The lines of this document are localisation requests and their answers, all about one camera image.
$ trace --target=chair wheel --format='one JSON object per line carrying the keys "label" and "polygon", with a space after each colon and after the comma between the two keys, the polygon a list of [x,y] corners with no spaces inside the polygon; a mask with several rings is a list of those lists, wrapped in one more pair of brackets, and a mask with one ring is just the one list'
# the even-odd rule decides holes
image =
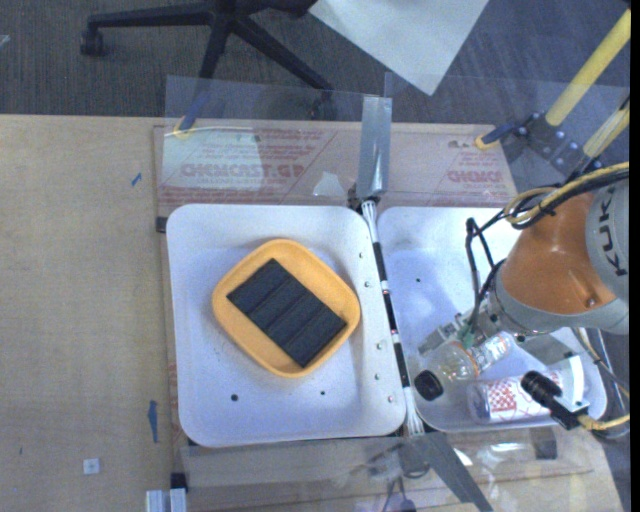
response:
{"label": "chair wheel", "polygon": [[82,55],[92,55],[96,57],[104,55],[102,34],[97,30],[95,32],[85,30],[80,35],[80,53]]}

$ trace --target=white paper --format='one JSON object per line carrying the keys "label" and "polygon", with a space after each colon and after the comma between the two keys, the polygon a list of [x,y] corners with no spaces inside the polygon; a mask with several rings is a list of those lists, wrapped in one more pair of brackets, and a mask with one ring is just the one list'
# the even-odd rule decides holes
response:
{"label": "white paper", "polygon": [[309,12],[433,94],[488,0],[320,0]]}

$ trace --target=bottle cap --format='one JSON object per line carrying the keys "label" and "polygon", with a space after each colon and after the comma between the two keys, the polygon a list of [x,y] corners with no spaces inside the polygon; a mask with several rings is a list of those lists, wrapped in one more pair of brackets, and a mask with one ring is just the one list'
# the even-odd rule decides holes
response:
{"label": "bottle cap", "polygon": [[443,393],[442,384],[438,380],[433,372],[429,370],[421,371],[418,376],[414,379],[413,383],[420,393],[420,396],[425,400],[435,400]]}

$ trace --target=black sponge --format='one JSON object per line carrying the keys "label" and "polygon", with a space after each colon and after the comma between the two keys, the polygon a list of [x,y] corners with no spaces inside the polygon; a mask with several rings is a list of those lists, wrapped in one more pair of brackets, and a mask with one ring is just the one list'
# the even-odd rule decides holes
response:
{"label": "black sponge", "polygon": [[303,368],[346,326],[275,259],[227,298]]}

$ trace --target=checkered can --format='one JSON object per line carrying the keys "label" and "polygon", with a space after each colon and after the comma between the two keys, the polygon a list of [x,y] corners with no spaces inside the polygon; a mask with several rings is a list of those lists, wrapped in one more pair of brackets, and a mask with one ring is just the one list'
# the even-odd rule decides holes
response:
{"label": "checkered can", "polygon": [[[562,374],[542,372],[562,389]],[[522,375],[499,380],[475,381],[467,387],[469,412],[477,423],[510,423],[549,415],[531,395],[522,389]]]}

